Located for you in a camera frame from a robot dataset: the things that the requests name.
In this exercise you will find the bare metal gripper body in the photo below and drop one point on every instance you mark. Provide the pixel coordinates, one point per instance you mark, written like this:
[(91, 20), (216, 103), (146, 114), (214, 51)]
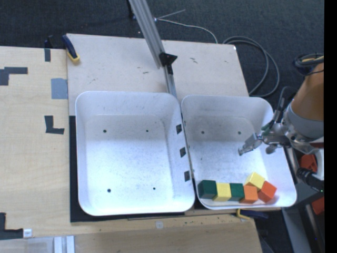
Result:
[(279, 134)]

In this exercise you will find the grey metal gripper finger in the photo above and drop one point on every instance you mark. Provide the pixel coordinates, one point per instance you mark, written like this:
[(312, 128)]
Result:
[(270, 149), (250, 143)]

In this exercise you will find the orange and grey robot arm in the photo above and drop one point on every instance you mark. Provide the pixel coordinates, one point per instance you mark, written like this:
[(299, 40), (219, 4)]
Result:
[(308, 96)]

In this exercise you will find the white plastic tray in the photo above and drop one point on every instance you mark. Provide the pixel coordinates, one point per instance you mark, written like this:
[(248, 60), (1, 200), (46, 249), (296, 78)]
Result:
[(221, 151), (126, 154)]

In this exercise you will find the yellow cube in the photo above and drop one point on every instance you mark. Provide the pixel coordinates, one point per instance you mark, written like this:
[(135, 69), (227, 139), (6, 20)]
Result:
[(255, 180), (223, 192)]

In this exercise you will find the orange cube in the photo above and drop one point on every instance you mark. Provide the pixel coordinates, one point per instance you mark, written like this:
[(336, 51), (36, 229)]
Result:
[(267, 192), (250, 194)]

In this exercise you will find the dark green cube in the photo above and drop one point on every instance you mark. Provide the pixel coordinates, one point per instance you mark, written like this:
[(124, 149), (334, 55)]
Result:
[(237, 191), (207, 189)]

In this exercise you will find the thin black and white rod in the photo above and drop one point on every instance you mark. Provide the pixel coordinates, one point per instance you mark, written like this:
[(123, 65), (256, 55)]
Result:
[(171, 82)]

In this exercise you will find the black cylinder on white bracket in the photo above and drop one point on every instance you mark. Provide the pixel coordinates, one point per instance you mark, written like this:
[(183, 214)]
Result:
[(310, 179)]

